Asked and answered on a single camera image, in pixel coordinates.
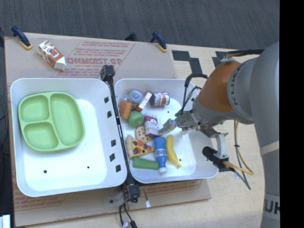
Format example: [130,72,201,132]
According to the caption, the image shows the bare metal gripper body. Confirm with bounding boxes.
[176,110,223,138]

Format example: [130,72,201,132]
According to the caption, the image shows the red and white carton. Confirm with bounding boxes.
[143,113,160,138]

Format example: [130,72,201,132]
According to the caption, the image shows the yellow banana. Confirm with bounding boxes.
[165,134,182,169]

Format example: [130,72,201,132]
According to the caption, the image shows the blue bottle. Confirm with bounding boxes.
[153,136,168,174]

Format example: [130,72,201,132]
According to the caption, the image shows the red and white can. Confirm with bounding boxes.
[149,91,171,108]

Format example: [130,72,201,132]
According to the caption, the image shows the tan chocolate chip biscuit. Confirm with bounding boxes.
[134,125,153,143]

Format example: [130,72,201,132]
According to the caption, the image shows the green pear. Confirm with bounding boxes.
[127,110,145,128]

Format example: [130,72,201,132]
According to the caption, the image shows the white plastic tray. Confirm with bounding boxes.
[9,77,128,198]
[114,78,219,184]

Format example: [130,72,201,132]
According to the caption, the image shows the red and white small box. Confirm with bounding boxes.
[135,91,153,113]

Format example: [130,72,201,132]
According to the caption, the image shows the pizza slice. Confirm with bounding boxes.
[125,134,155,159]

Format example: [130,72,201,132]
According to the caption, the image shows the green cucumber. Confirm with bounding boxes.
[132,157,160,171]

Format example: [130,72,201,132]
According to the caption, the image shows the grey can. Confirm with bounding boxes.
[129,90,144,110]

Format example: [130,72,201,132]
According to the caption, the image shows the thin black rod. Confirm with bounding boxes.
[107,74,134,188]

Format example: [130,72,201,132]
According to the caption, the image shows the brown cardboard board, red print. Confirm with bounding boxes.
[4,33,212,227]

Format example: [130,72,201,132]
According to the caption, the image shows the green divided plate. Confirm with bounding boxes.
[18,91,86,152]

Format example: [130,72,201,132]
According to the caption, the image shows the orange and white carton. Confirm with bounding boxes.
[37,39,67,71]

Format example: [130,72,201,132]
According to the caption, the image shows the black cylinder on white bracket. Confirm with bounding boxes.
[201,132,230,172]

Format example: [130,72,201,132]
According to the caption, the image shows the black block with thin wires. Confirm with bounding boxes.
[99,65,116,82]
[125,182,141,200]

